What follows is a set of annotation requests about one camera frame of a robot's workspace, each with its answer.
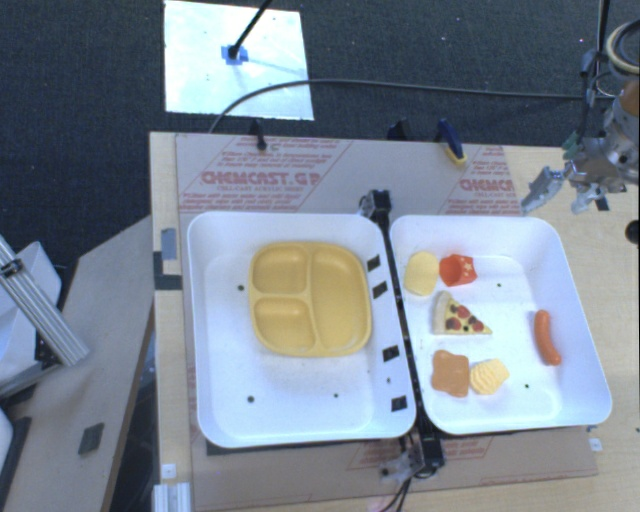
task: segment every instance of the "pizza slice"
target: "pizza slice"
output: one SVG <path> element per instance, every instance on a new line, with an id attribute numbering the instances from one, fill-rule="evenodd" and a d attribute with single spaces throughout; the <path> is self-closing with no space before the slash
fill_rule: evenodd
<path id="1" fill-rule="evenodd" d="M 456 300 L 447 291 L 436 297 L 433 310 L 434 334 L 491 334 L 491 329 L 484 325 L 469 309 Z"/>

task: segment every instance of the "table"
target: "table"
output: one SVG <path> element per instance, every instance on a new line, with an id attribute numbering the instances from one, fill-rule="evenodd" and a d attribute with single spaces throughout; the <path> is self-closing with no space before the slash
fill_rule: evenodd
<path id="1" fill-rule="evenodd" d="M 177 183 L 175 134 L 151 135 L 153 247 L 162 251 L 160 227 L 176 225 Z M 544 165 L 563 166 L 557 148 L 505 147 L 517 194 L 522 197 Z M 567 185 L 556 198 L 532 215 L 549 222 L 560 234 L 576 287 L 582 299 L 613 398 L 609 419 L 590 432 L 601 443 L 597 452 L 599 475 L 543 482 L 515 483 L 410 493 L 407 510 L 631 510 L 640 493 L 640 418 L 638 398 L 638 251 L 624 238 L 627 223 L 637 216 L 638 189 L 609 198 L 611 211 L 595 208 L 580 216 L 570 212 L 574 191 Z M 181 273 L 179 254 L 160 259 L 156 269 L 156 318 L 170 314 L 172 322 L 157 327 L 160 462 L 164 482 L 190 481 L 192 474 L 189 404 L 182 300 L 172 278 Z M 377 510 L 388 498 L 280 505 L 274 510 Z"/>

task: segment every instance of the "black pole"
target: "black pole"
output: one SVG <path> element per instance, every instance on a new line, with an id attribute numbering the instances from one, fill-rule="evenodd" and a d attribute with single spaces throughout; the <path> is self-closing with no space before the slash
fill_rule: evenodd
<path id="1" fill-rule="evenodd" d="M 251 32 L 251 29 L 253 29 L 255 24 L 258 23 L 258 20 L 264 14 L 264 11 L 267 10 L 267 7 L 269 7 L 269 4 L 271 4 L 272 1 L 273 0 L 265 0 L 264 2 L 262 2 L 262 5 L 258 9 L 258 12 L 253 17 L 251 22 L 247 25 L 247 28 L 244 29 L 244 32 L 238 38 L 238 40 L 236 41 L 236 44 L 234 44 L 231 48 L 229 48 L 230 59 L 236 59 L 238 57 L 238 52 L 240 51 L 240 46 L 242 45 L 242 42 L 247 38 L 247 36 L 249 35 L 249 32 Z"/>

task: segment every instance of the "metal pole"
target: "metal pole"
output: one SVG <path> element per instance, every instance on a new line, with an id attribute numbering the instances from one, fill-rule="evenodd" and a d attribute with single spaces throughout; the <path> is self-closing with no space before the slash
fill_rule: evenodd
<path id="1" fill-rule="evenodd" d="M 271 4 L 272 1 L 273 0 L 265 0 L 264 2 L 262 2 L 262 5 L 258 9 L 258 12 L 253 17 L 251 22 L 247 25 L 247 28 L 244 29 L 244 32 L 238 38 L 238 40 L 236 41 L 236 44 L 234 44 L 231 48 L 229 48 L 230 59 L 238 58 L 238 52 L 240 51 L 240 46 L 242 46 L 243 41 L 247 38 L 247 36 L 249 35 L 249 32 L 251 32 L 251 29 L 253 29 L 255 24 L 258 23 L 258 20 L 264 14 L 264 11 L 267 10 L 267 7 L 269 7 L 269 4 Z"/>

